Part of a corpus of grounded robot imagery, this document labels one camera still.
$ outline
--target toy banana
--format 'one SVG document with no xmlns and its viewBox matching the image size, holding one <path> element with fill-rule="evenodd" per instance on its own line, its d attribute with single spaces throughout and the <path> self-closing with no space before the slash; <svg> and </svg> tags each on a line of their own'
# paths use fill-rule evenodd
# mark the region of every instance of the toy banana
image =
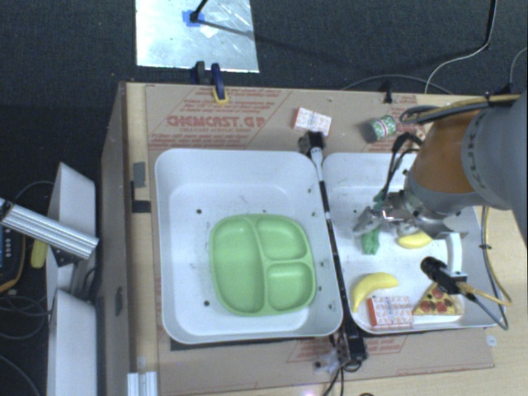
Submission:
<svg viewBox="0 0 528 396">
<path fill-rule="evenodd" d="M 372 273 L 363 277 L 352 291 L 352 312 L 356 313 L 360 303 L 377 289 L 388 289 L 398 285 L 398 279 L 389 273 Z"/>
<path fill-rule="evenodd" d="M 398 239 L 398 245 L 407 249 L 423 248 L 432 241 L 431 236 L 423 231 L 419 231 Z"/>
</svg>

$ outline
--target green can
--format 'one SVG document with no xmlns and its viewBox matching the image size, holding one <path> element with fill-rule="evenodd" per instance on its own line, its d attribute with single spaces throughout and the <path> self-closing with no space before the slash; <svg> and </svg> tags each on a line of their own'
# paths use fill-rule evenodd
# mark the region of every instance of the green can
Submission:
<svg viewBox="0 0 528 396">
<path fill-rule="evenodd" d="M 384 115 L 379 119 L 374 119 L 369 125 L 372 132 L 374 132 L 376 141 L 396 133 L 396 120 L 391 115 Z"/>
</svg>

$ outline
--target wire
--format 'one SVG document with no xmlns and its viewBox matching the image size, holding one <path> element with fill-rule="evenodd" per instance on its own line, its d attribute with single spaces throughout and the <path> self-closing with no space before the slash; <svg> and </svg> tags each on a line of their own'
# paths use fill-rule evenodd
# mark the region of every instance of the wire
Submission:
<svg viewBox="0 0 528 396">
<path fill-rule="evenodd" d="M 502 293 L 502 296 L 508 301 L 509 303 L 512 302 L 512 298 L 510 295 L 506 292 L 504 287 L 501 285 L 501 282 L 498 280 L 497 275 L 495 274 L 495 270 L 493 270 L 492 263 L 489 260 L 489 254 L 488 254 L 488 216 L 489 216 L 489 208 L 485 205 L 483 207 L 483 213 L 481 218 L 481 229 L 480 229 L 480 238 L 482 241 L 482 249 L 483 249 L 483 255 L 484 255 L 484 265 L 486 266 L 486 271 L 488 272 L 488 276 L 490 281 L 495 283 L 499 290 Z"/>
<path fill-rule="evenodd" d="M 491 25 L 489 27 L 488 36 L 486 37 L 486 42 L 484 42 L 484 44 L 482 44 L 479 49 L 475 50 L 471 54 L 467 54 L 465 56 L 460 56 L 460 57 L 457 57 L 457 58 L 452 59 L 452 60 L 447 60 L 446 62 L 440 64 L 435 70 L 432 71 L 431 75 L 429 75 L 429 78 L 427 79 L 426 87 L 423 90 L 424 94 L 427 94 L 427 89 L 431 85 L 432 77 L 435 76 L 436 73 L 440 69 L 442 69 L 444 66 L 446 66 L 447 64 L 454 63 L 454 62 L 459 62 L 461 60 L 470 59 L 470 58 L 476 56 L 477 54 L 481 53 L 485 49 L 487 49 L 487 47 L 489 46 L 490 41 L 492 40 L 492 33 L 493 33 L 493 29 L 495 27 L 495 16 L 497 15 L 497 0 L 492 0 L 492 5 L 493 6 L 492 6 L 492 8 L 490 10 L 491 18 L 488 21 L 488 24 L 491 24 Z"/>
<path fill-rule="evenodd" d="M 393 147 L 392 147 L 392 157 L 390 158 L 390 162 L 389 162 L 389 171 L 387 172 L 387 180 L 385 181 L 383 188 L 381 188 L 381 191 L 375 197 L 375 201 L 379 205 L 381 205 L 381 203 L 385 201 L 385 198 L 387 197 L 387 193 L 389 192 L 390 182 L 393 180 L 394 174 L 396 173 L 396 171 L 398 171 L 400 165 L 402 164 L 403 157 L 405 157 L 409 153 L 417 151 L 416 148 L 406 149 L 400 154 L 399 158 L 396 160 L 396 154 L 408 140 L 414 142 L 417 145 L 422 145 L 422 140 L 419 139 L 415 134 L 411 134 L 410 132 L 401 134 L 398 138 L 396 138 L 396 140 L 394 141 Z"/>
<path fill-rule="evenodd" d="M 515 68 L 515 64 L 517 63 L 517 59 L 519 59 L 521 54 L 525 53 L 526 50 L 528 50 L 528 47 L 525 47 L 524 49 L 519 51 L 519 53 L 517 53 L 515 55 L 515 57 L 513 58 L 513 61 L 511 62 L 511 66 L 510 66 L 510 76 L 508 77 L 508 83 L 513 83 L 513 69 Z"/>
<path fill-rule="evenodd" d="M 35 386 L 35 383 L 33 382 L 33 380 L 30 378 L 30 376 L 28 374 L 26 374 L 26 372 L 21 368 L 19 367 L 17 364 L 15 364 L 14 362 L 8 360 L 4 355 L 0 354 L 0 360 L 4 361 L 6 364 L 8 364 L 9 366 L 11 366 L 19 375 L 22 376 L 22 378 L 26 381 L 26 383 L 29 384 L 29 386 L 31 387 L 31 390 L 33 390 L 33 393 L 36 394 L 36 396 L 41 396 L 41 393 L 40 391 L 37 389 L 37 387 Z"/>
<path fill-rule="evenodd" d="M 337 377 L 339 377 L 340 374 L 342 374 L 343 372 L 343 368 L 340 368 L 339 370 L 337 370 L 337 373 L 333 376 L 333 379 L 332 381 L 330 382 L 330 385 L 327 387 L 327 389 L 325 390 L 325 392 L 323 393 L 323 396 L 328 396 L 330 394 L 330 392 L 332 391 L 333 389 L 333 386 L 334 384 L 336 383 L 337 381 Z"/>
<path fill-rule="evenodd" d="M 387 75 L 376 75 L 376 76 L 371 76 L 371 77 L 368 77 L 368 78 L 365 78 L 365 79 L 361 79 L 360 81 L 353 82 L 350 85 L 346 85 L 346 87 L 341 88 L 341 91 L 345 91 L 347 89 L 351 89 L 351 88 L 357 87 L 358 85 L 361 85 L 362 83 L 369 83 L 369 82 L 372 82 L 372 81 L 376 81 L 377 79 L 386 79 L 386 78 L 408 79 L 410 81 L 416 81 L 416 82 L 419 82 L 419 83 L 427 84 L 427 81 L 425 79 L 417 78 L 415 76 L 400 75 L 400 74 L 387 74 Z M 432 83 L 432 82 L 429 85 L 431 87 L 434 87 L 434 88 L 446 93 L 446 94 L 453 95 L 453 92 L 451 92 L 450 90 L 448 90 L 448 89 L 446 89 L 444 87 L 441 87 L 440 85 L 437 85 L 437 84 Z"/>
<path fill-rule="evenodd" d="M 483 309 L 483 311 L 502 329 L 502 330 L 508 330 L 510 328 L 510 325 L 508 323 L 508 319 L 506 317 L 506 313 L 504 312 L 504 306 L 505 304 L 510 304 L 512 302 L 512 299 L 510 298 L 510 295 L 508 295 L 506 292 L 503 292 L 507 302 L 499 299 L 499 294 L 497 291 L 497 277 L 495 276 L 495 272 L 493 271 L 493 268 L 489 262 L 489 256 L 488 256 L 488 242 L 487 242 L 487 233 L 488 233 L 488 207 L 485 205 L 482 209 L 482 217 L 480 222 L 480 239 L 481 239 L 481 247 L 483 250 L 483 258 L 484 258 L 484 264 L 486 266 L 486 272 L 488 273 L 489 280 L 492 285 L 493 294 L 495 295 L 495 298 L 491 297 L 491 295 L 485 294 L 481 290 L 475 290 L 473 286 L 468 284 L 458 284 L 459 288 L 462 290 L 462 293 L 468 298 L 470 301 L 475 302 L 480 308 Z M 482 302 L 480 302 L 477 297 L 474 295 L 481 295 L 485 298 L 488 298 L 492 300 L 493 302 L 496 302 L 498 305 L 498 309 L 501 312 L 502 315 L 502 321 L 497 318 L 496 315 L 494 315 L 486 305 L 484 305 Z"/>
<path fill-rule="evenodd" d="M 503 320 L 504 320 L 504 324 L 501 323 L 501 320 L 499 318 L 497 318 L 497 316 L 495 314 L 493 314 L 486 305 L 484 305 L 482 302 L 480 302 L 475 296 L 471 299 L 473 302 L 475 302 L 480 308 L 482 308 L 484 310 L 484 312 L 489 315 L 492 320 L 497 323 L 497 325 L 504 331 L 507 331 L 510 326 L 508 325 L 508 321 L 506 320 L 506 317 L 504 317 L 504 315 L 502 316 Z"/>
<path fill-rule="evenodd" d="M 490 106 L 510 105 L 520 97 L 520 94 L 507 94 L 496 96 L 485 96 L 458 101 L 450 106 L 415 106 L 404 111 L 399 121 L 404 125 L 413 123 L 424 124 L 447 116 L 467 113 L 468 111 L 480 110 Z"/>
<path fill-rule="evenodd" d="M 343 366 L 344 371 L 346 371 L 347 373 L 355 373 L 361 368 L 361 366 L 363 365 L 363 362 L 359 361 L 359 363 L 356 364 L 356 367 L 353 369 L 351 369 L 349 365 L 351 365 L 351 363 L 348 363 L 345 366 Z"/>
<path fill-rule="evenodd" d="M 86 275 L 84 276 L 84 280 L 82 281 L 82 288 L 81 291 L 84 293 L 86 290 L 86 286 L 88 284 L 88 277 L 90 277 L 91 274 L 93 274 L 96 271 L 97 267 L 92 267 L 90 270 L 87 271 Z"/>
<path fill-rule="evenodd" d="M 512 304 L 509 301 L 500 300 L 499 298 L 495 298 L 494 296 L 491 296 L 482 290 L 475 289 L 472 285 L 470 285 L 467 282 L 459 281 L 456 285 L 460 290 L 462 290 L 463 292 L 467 294 L 480 295 L 486 299 L 491 300 L 495 304 L 500 304 L 500 305 L 505 305 L 505 306 L 510 306 Z"/>
<path fill-rule="evenodd" d="M 37 328 L 35 328 L 33 331 L 27 333 L 27 334 L 21 334 L 21 335 L 12 335 L 12 334 L 7 334 L 7 333 L 4 333 L 4 332 L 0 332 L 0 337 L 4 338 L 4 339 L 7 339 L 7 340 L 26 340 L 26 339 L 29 339 L 33 336 L 35 336 L 45 325 L 46 323 L 46 316 L 48 315 L 48 312 L 45 311 L 40 305 L 39 305 L 39 302 L 32 299 L 32 298 L 28 298 L 27 296 L 19 296 L 19 295 L 4 295 L 4 296 L 1 296 L 0 297 L 0 302 L 6 300 L 8 304 L 11 303 L 10 300 L 8 299 L 18 299 L 18 300 L 22 300 L 22 301 L 26 301 L 26 302 L 29 302 L 30 305 L 27 305 L 23 308 L 20 308 L 20 307 L 16 307 L 16 309 L 14 308 L 8 308 L 8 307 L 2 307 L 0 306 L 0 311 L 4 311 L 4 312 L 8 312 L 8 313 L 17 313 L 17 314 L 20 314 L 20 315 L 24 315 L 26 317 L 39 317 L 40 318 L 40 322 L 39 322 L 39 325 Z M 39 311 L 39 313 L 27 313 L 26 310 L 29 309 L 31 306 L 34 306 L 37 308 L 37 311 Z"/>
<path fill-rule="evenodd" d="M 339 392 L 340 396 L 343 396 L 345 393 L 345 373 L 343 372 L 343 368 L 341 368 L 341 392 Z"/>
<path fill-rule="evenodd" d="M 17 202 L 18 200 L 20 200 L 20 198 L 26 192 L 28 192 L 31 188 L 33 188 L 35 186 L 38 186 L 38 185 L 51 185 L 51 186 L 53 186 L 54 182 L 52 182 L 52 181 L 34 181 L 34 182 L 30 183 L 29 185 L 27 185 L 26 187 L 24 187 L 20 192 L 18 192 L 16 194 L 15 198 L 13 199 L 13 202 Z"/>
</svg>

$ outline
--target toy pizza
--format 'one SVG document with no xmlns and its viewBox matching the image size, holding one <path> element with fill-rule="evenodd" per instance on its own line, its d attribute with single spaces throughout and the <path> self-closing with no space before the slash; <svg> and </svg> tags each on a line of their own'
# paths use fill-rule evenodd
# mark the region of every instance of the toy pizza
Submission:
<svg viewBox="0 0 528 396">
<path fill-rule="evenodd" d="M 413 315 L 461 315 L 464 308 L 458 296 L 448 295 L 433 283 L 412 311 Z"/>
</svg>

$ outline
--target green divided plate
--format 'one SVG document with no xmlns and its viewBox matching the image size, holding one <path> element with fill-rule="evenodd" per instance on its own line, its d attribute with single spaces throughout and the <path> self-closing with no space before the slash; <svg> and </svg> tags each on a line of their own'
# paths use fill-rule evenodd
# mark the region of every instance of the green divided plate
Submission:
<svg viewBox="0 0 528 396">
<path fill-rule="evenodd" d="M 222 219 L 211 230 L 209 251 L 214 290 L 234 314 L 285 314 L 314 298 L 309 242 L 288 217 L 246 214 Z"/>
</svg>

